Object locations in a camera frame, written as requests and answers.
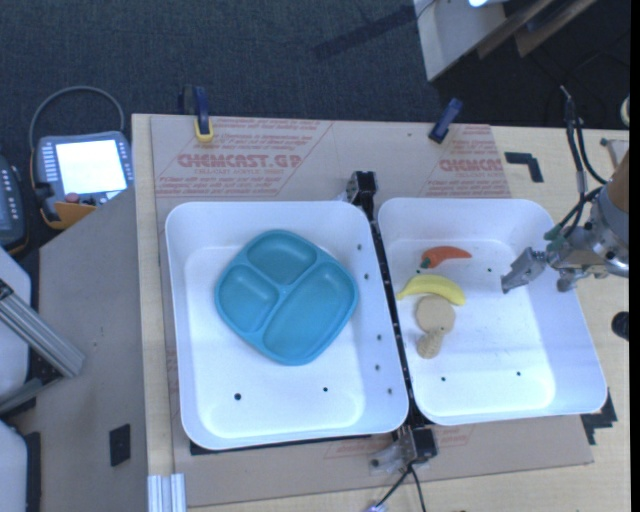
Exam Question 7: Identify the orange carrot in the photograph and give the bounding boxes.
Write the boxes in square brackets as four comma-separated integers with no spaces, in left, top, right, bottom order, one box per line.
[418,245,474,271]

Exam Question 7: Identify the thin black and white rod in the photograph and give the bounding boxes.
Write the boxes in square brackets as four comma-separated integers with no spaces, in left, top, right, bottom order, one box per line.
[362,198,419,430]

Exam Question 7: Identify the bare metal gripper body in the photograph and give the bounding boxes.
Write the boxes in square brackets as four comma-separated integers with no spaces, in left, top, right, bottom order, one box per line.
[545,223,631,282]

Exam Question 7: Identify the tan ridged toy food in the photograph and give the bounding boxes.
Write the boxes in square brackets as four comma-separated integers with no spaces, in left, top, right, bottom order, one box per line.
[415,326,448,360]

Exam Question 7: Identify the blue divided plate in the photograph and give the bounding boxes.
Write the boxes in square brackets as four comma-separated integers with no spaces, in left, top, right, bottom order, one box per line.
[213,228,361,368]

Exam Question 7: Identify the brown cardboard board red print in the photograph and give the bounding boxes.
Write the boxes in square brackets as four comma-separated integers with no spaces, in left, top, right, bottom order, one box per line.
[149,115,597,509]

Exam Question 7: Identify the black block with thin wires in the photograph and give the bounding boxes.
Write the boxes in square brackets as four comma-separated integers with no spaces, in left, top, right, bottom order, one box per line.
[344,169,379,207]
[398,426,440,462]

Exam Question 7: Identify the white plastic tray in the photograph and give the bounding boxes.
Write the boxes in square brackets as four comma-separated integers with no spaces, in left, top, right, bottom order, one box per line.
[376,196,609,428]
[164,200,411,451]

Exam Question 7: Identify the yellow banana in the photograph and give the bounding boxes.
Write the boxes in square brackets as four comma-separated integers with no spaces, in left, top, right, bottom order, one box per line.
[395,273,468,307]

